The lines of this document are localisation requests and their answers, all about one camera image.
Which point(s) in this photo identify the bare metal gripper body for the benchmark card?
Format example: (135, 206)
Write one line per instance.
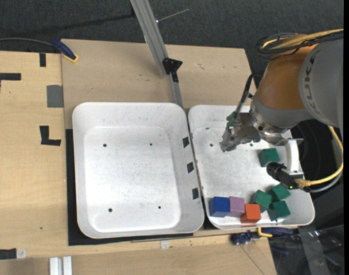
(250, 130)

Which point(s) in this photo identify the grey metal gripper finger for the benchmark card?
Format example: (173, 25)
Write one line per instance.
(224, 142)
(233, 143)

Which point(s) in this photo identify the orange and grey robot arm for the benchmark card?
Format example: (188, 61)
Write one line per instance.
(303, 87)

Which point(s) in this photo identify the white plastic tray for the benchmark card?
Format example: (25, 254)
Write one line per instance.
(234, 173)
(131, 176)

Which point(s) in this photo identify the green cube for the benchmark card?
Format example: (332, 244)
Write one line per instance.
(280, 192)
(268, 157)
(261, 199)
(279, 210)

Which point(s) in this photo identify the purple cube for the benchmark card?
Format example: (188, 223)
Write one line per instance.
(237, 206)

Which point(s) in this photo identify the blue cube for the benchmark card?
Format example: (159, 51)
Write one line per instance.
(219, 206)

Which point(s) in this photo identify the orange cube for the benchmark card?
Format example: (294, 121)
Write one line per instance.
(251, 213)

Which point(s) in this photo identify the pale wood board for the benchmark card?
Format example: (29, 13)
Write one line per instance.
(114, 73)

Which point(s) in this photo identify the black cylinder on white bracket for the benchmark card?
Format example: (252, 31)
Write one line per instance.
(292, 156)

